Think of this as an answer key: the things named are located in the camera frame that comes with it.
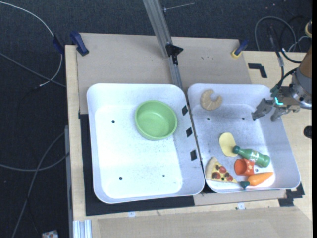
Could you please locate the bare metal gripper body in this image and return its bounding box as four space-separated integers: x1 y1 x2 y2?
272 86 312 113

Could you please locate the white plastic tray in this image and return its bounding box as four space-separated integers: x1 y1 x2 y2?
187 83 302 194
86 82 206 204

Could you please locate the green toy bottle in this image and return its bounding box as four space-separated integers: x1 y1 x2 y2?
232 145 271 169

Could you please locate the yellow toy crisp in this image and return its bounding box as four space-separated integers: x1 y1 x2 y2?
218 132 239 158

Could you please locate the beige toy croissant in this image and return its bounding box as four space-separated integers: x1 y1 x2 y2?
200 89 223 112

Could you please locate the orange toy carrot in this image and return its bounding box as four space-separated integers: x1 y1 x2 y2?
238 172 274 190

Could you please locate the toy pizza slice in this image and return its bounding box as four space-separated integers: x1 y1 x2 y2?
205 156 239 184

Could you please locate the green bowl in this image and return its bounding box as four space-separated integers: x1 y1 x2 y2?
134 100 178 141

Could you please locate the brown cardboard board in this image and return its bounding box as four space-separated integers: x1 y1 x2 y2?
75 32 288 207

